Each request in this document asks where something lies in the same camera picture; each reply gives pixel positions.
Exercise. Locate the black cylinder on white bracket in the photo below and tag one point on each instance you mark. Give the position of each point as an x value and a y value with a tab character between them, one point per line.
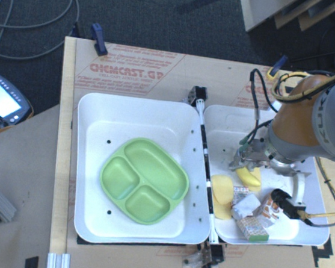
286	203

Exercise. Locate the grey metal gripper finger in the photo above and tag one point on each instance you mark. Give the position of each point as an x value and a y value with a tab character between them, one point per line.
253	169
235	162

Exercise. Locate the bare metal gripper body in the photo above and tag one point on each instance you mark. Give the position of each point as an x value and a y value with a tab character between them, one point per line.
257	155

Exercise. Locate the beige carton with green end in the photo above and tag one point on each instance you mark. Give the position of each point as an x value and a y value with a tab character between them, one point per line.
252	230

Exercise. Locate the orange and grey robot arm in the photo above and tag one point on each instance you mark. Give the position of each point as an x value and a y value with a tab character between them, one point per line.
315	118

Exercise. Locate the yellow banana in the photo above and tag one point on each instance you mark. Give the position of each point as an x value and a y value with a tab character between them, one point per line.
248	177

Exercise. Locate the small red and white carton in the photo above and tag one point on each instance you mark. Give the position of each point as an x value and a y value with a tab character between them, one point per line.
240	192

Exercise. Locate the white plastic tray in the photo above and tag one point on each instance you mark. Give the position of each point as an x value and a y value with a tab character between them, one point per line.
288	233
103	110

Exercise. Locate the thin black and white rod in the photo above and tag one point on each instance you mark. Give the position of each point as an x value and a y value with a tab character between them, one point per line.
205	144

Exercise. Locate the green divided plate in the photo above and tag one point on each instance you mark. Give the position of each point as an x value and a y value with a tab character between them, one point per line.
151	165

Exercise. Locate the brown cardboard board red print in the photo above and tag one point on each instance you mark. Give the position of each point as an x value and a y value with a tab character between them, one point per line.
150	79

